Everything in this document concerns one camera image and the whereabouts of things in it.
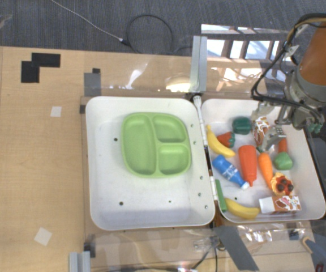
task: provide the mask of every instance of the wooden table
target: wooden table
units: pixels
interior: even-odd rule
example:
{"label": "wooden table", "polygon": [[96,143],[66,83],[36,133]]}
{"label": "wooden table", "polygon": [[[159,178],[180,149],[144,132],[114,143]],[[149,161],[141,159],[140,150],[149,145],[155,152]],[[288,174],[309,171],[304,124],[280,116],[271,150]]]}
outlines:
{"label": "wooden table", "polygon": [[[40,68],[40,83],[21,83],[21,61],[30,61],[32,52],[58,53],[61,66]],[[197,237],[181,229],[134,231],[125,236],[85,229],[79,108],[84,73],[92,68],[101,70],[103,93],[131,95],[126,89],[134,86],[140,89],[138,95],[154,91],[181,97],[165,92],[165,86],[173,77],[170,74],[189,76],[190,58],[0,47],[0,271],[68,271],[68,254],[83,250],[90,228],[96,233],[97,251],[104,254],[92,260],[95,267],[184,264],[201,256],[192,249]],[[214,82],[209,79],[208,87],[222,87]],[[52,107],[61,107],[60,117],[51,116]],[[47,245],[34,241],[41,227],[52,233]],[[300,242],[283,237],[271,243],[249,243],[260,270],[273,271],[284,263],[290,271],[312,271],[311,257]],[[200,271],[214,270],[212,255]],[[218,256],[219,271],[235,270],[226,252]]]}

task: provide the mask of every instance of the orange carrot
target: orange carrot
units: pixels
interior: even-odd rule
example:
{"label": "orange carrot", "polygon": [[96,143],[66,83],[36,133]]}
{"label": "orange carrot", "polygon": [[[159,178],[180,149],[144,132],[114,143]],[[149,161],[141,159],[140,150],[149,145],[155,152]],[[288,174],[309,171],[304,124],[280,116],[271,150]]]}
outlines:
{"label": "orange carrot", "polygon": [[278,153],[280,152],[288,152],[288,142],[286,141],[286,138],[280,140],[278,143]]}
{"label": "orange carrot", "polygon": [[272,163],[270,156],[267,153],[261,153],[258,157],[259,161],[259,167],[261,170],[261,173],[268,185],[268,187],[271,189],[271,179],[273,177],[273,171],[272,171]]}
{"label": "orange carrot", "polygon": [[256,157],[256,148],[253,145],[243,145],[238,149],[243,179],[250,186],[256,180],[256,171],[258,169],[258,160]]}

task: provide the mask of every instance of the toy banana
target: toy banana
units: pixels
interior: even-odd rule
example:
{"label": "toy banana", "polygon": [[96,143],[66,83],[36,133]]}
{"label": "toy banana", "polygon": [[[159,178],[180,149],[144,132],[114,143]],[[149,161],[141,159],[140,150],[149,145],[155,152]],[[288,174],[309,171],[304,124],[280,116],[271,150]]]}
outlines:
{"label": "toy banana", "polygon": [[240,218],[244,219],[255,219],[257,215],[260,212],[260,209],[258,207],[246,207],[242,206],[236,201],[233,201],[232,199],[225,198],[225,202],[227,205],[227,210],[236,216],[239,216]]}
{"label": "toy banana", "polygon": [[211,131],[211,126],[209,125],[207,125],[207,141],[209,148],[211,148],[214,153],[222,154],[225,158],[235,156],[234,151],[222,145],[220,141],[218,141],[216,135]]}

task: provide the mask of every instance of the blue bottle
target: blue bottle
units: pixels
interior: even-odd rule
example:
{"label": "blue bottle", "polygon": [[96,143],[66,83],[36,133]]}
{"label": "blue bottle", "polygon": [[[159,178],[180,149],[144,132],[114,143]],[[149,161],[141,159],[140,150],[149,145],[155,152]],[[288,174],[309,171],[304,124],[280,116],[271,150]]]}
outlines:
{"label": "blue bottle", "polygon": [[241,178],[240,172],[237,168],[228,162],[222,155],[219,155],[212,162],[212,165],[223,175],[224,178],[238,184],[241,189],[245,190],[250,186],[248,182]]}

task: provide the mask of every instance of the white paper square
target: white paper square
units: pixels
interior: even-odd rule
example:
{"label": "white paper square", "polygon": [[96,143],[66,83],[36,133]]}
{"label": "white paper square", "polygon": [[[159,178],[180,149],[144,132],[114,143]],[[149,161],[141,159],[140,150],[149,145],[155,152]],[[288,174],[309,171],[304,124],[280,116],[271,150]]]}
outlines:
{"label": "white paper square", "polygon": [[40,227],[40,229],[37,232],[34,240],[36,242],[40,243],[41,245],[47,246],[47,244],[50,241],[51,236],[52,236],[51,232],[49,232],[48,230]]}
{"label": "white paper square", "polygon": [[62,107],[52,107],[51,109],[51,117],[61,117]]}

